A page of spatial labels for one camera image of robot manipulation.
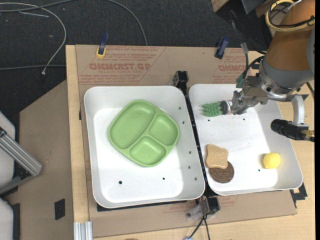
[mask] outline white object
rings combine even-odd
[[[171,116],[180,136],[168,156],[142,167],[116,150],[108,128],[130,102],[145,100]],[[98,204],[119,208],[194,200],[205,180],[184,94],[173,86],[97,86],[84,95],[90,149],[92,190]]]
[[[0,126],[7,134],[15,139],[16,129],[14,125],[0,111]],[[14,175],[15,160],[0,148],[0,188],[11,181]]]
[[[0,198],[0,239],[12,240],[14,231],[14,212],[11,206]]]
[[[207,145],[214,144],[227,149],[227,159],[234,168],[233,179],[219,183],[206,167],[210,188],[227,196],[300,187],[303,176],[291,140],[270,127],[274,119],[282,118],[275,101],[258,104],[241,115],[203,115],[202,105],[229,101],[235,90],[234,84],[196,84],[189,90],[203,159],[207,157]],[[277,169],[264,168],[263,157],[270,152],[280,154]]]

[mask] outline white cable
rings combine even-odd
[[[34,4],[28,4],[28,3],[22,3],[22,2],[0,2],[0,5],[23,5],[23,6],[31,6],[31,7],[38,7],[37,5],[34,5]],[[60,45],[60,47],[56,50],[56,52],[53,54],[53,56],[50,58],[50,60],[48,61],[48,63],[46,65],[49,65],[51,63],[51,61],[55,58],[55,56],[57,55],[57,53],[61,50],[61,48],[65,45],[66,43],[66,39],[67,39],[67,30],[66,30],[66,27],[65,25],[63,24],[63,22],[61,21],[61,19],[56,15],[54,14],[52,11],[48,10],[48,9],[45,9],[45,8],[41,8],[42,10],[50,13],[51,15],[53,15],[54,17],[56,17],[56,19],[60,22],[60,24],[62,25],[63,27],[63,31],[64,31],[64,38],[63,38],[63,41]],[[25,13],[25,12],[22,12],[20,11],[20,13],[22,14],[30,14],[30,15],[33,15],[33,16],[40,16],[39,14],[32,14],[32,13]],[[47,70],[47,67],[45,67],[43,69],[43,71],[41,72],[43,75],[46,74],[46,70]]]

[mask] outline yellow toy food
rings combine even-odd
[[[267,153],[263,157],[263,165],[266,169],[275,169],[280,165],[281,158],[278,153]]]

